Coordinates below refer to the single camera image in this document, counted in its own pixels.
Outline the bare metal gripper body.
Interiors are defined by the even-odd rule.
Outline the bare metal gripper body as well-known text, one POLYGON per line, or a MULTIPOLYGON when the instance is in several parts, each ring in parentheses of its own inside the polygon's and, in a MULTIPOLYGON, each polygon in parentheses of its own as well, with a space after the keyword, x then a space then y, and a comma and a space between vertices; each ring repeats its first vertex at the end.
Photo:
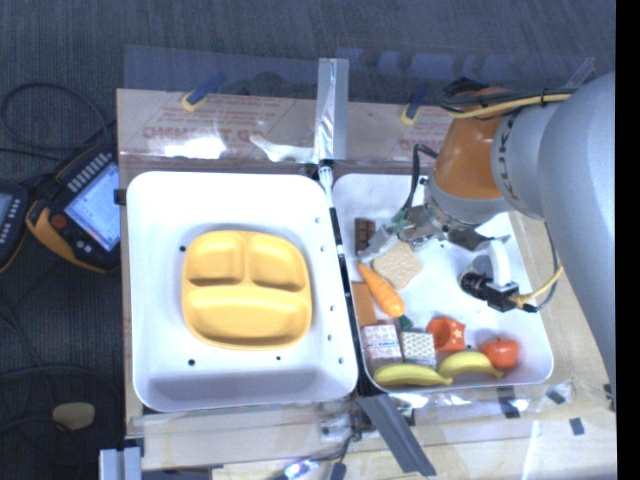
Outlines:
POLYGON ((481 235, 477 225, 450 217, 435 203, 425 203, 397 212, 397 235, 416 249, 431 239, 446 240, 465 249, 478 249, 481 235))

